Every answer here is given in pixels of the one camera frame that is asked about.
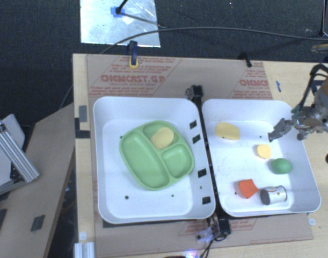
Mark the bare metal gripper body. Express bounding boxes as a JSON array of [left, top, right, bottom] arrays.
[[293, 105, 328, 134]]

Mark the small yellow toy food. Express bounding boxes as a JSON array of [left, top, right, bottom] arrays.
[[256, 144, 272, 160]]

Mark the green round toy food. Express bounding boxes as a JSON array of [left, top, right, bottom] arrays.
[[270, 157, 292, 175]]

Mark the yellow flat toy food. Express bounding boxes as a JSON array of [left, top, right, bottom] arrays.
[[215, 121, 240, 141]]

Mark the white plastic tray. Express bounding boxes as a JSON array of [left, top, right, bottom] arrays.
[[201, 98, 322, 218], [92, 96, 217, 225]]

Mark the small white can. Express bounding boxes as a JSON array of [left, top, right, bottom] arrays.
[[260, 185, 288, 206]]

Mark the orange toy food piece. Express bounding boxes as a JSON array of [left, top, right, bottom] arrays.
[[238, 178, 260, 199]]

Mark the thin black rod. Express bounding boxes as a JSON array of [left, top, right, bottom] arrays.
[[195, 97, 224, 220]]

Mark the brown cardboard board red print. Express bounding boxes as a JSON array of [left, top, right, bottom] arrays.
[[86, 54, 315, 258]]

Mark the yellow oval toy food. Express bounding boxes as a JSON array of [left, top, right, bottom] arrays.
[[149, 126, 176, 151]]

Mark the green divided plate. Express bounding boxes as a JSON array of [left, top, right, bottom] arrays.
[[119, 120, 195, 191]]

